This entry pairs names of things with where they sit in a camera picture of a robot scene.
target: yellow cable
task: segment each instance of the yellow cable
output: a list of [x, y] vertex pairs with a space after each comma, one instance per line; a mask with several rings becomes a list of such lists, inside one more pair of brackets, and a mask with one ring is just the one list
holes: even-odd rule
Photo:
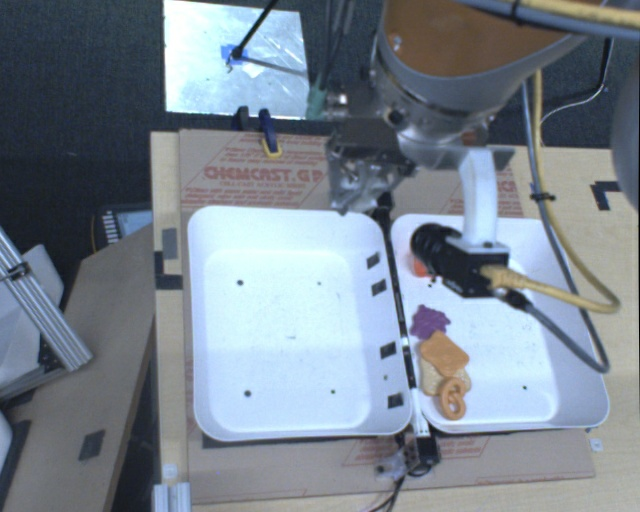
[[[513, 4], [516, 0], [502, 0]], [[600, 7], [567, 0], [520, 0], [522, 7], [577, 20], [640, 29], [640, 13], [617, 7]]]
[[[536, 162], [536, 166], [538, 168], [538, 175], [540, 180], [540, 192], [544, 193], [547, 190], [544, 168], [542, 165], [542, 155], [540, 152], [540, 143], [542, 140], [542, 128], [540, 126], [540, 118], [542, 117], [542, 72], [540, 70], [536, 71], [534, 76], [534, 88], [533, 88], [533, 119], [531, 120], [532, 124], [532, 135], [533, 135], [533, 153], [534, 159]], [[618, 297], [609, 290], [604, 284], [598, 280], [598, 278], [587, 268], [584, 262], [580, 259], [578, 254], [575, 252], [566, 235], [560, 228], [558, 223], [558, 219], [551, 208], [551, 205], [547, 203], [547, 216], [549, 217], [549, 223], [553, 228], [553, 231], [560, 242], [560, 245], [563, 247], [567, 256], [571, 260], [571, 262], [575, 265], [575, 267], [580, 271], [580, 273], [585, 277], [585, 279], [600, 292], [608, 301], [608, 304], [603, 304], [599, 302], [592, 301], [590, 299], [586, 299], [584, 297], [580, 297], [579, 295], [574, 295], [573, 293], [567, 292], [565, 290], [561, 290], [560, 288], [556, 288], [554, 286], [540, 283], [538, 281], [534, 281], [529, 279], [522, 274], [518, 274], [517, 272], [497, 265], [486, 265], [480, 269], [481, 275], [485, 278], [489, 279], [491, 282], [491, 288], [518, 288], [523, 289], [527, 288], [532, 291], [544, 293], [556, 299], [562, 300], [564, 302], [568, 302], [570, 304], [574, 304], [582, 309], [587, 309], [589, 311], [593, 311], [595, 313], [615, 313], [620, 309], [620, 301]]]

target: orange toy food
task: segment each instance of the orange toy food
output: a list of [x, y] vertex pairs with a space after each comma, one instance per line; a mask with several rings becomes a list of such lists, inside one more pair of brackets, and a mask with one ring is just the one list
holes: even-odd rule
[[471, 379], [464, 367], [469, 356], [442, 331], [434, 331], [420, 344], [421, 388], [425, 394], [440, 397], [442, 414], [459, 420], [466, 412], [464, 395]]

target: empty white tray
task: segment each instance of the empty white tray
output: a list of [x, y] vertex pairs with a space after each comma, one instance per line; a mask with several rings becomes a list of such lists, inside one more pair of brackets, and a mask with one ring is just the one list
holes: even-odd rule
[[[411, 326], [420, 304], [444, 313], [451, 321], [447, 335], [471, 358], [467, 372], [472, 389], [465, 396], [467, 412], [458, 421], [446, 419], [436, 399], [420, 393], [427, 420], [450, 433], [592, 427], [602, 423], [609, 411], [602, 376], [577, 359], [535, 319], [497, 299], [463, 299], [440, 280], [429, 286], [428, 279], [415, 276], [409, 247], [411, 235], [418, 226], [429, 222], [462, 230], [461, 217], [437, 215], [405, 215], [392, 229], [407, 324]], [[498, 240], [511, 249], [511, 268], [566, 289], [539, 221], [499, 219]], [[593, 354], [589, 334], [576, 308], [545, 295], [525, 295]], [[419, 342], [411, 337], [414, 358]]]
[[212, 206], [188, 227], [194, 409], [223, 441], [385, 435], [411, 404], [368, 217]]

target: pretzel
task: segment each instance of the pretzel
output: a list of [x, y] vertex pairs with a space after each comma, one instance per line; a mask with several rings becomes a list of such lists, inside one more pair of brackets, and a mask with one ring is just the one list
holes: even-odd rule
[[449, 377], [440, 386], [440, 407], [449, 420], [459, 420], [467, 412], [463, 397], [467, 392], [464, 382], [457, 377]]

